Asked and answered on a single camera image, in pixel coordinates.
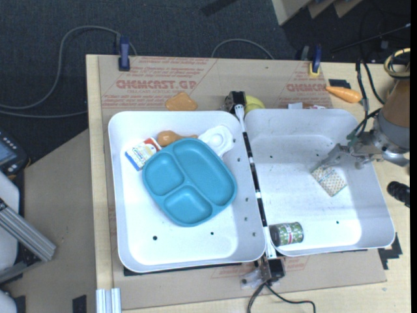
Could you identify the orange toy drumstick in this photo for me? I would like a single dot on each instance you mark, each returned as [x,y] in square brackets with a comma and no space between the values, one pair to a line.
[167,138]

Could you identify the white plastic tray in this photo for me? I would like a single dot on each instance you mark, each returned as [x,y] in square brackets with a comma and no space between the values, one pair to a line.
[293,181]
[182,243]

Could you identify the green small can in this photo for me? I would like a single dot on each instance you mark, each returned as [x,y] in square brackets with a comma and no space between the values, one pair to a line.
[288,234]

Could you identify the white small packet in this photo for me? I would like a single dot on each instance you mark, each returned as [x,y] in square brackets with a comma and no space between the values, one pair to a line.
[294,105]

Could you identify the white toy fried egg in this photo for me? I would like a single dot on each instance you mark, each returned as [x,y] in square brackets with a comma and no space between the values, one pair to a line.
[216,139]

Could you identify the blue divided plate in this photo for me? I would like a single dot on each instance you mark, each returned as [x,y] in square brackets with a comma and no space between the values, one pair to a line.
[192,181]

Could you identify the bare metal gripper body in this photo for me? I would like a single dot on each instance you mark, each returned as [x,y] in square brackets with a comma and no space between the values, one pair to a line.
[374,148]

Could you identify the beige dotted cracker packet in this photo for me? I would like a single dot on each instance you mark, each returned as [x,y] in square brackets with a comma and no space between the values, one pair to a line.
[330,181]

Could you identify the orange carrot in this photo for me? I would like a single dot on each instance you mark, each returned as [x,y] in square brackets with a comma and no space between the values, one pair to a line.
[345,94]

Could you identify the yellow banana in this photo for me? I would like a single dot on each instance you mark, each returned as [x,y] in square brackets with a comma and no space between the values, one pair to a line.
[254,103]

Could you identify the red and white small carton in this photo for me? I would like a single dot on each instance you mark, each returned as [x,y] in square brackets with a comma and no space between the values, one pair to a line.
[141,153]

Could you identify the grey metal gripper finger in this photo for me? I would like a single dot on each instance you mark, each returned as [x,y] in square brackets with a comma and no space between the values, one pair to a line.
[340,156]
[325,158]

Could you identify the brown cardboard board, red print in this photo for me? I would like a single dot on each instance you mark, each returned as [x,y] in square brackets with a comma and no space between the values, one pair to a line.
[202,77]

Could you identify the thin black and white rod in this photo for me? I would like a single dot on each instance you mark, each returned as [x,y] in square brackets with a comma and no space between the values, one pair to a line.
[251,155]

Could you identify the orange toy biscuit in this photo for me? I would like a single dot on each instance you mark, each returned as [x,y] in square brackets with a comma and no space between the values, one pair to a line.
[180,103]

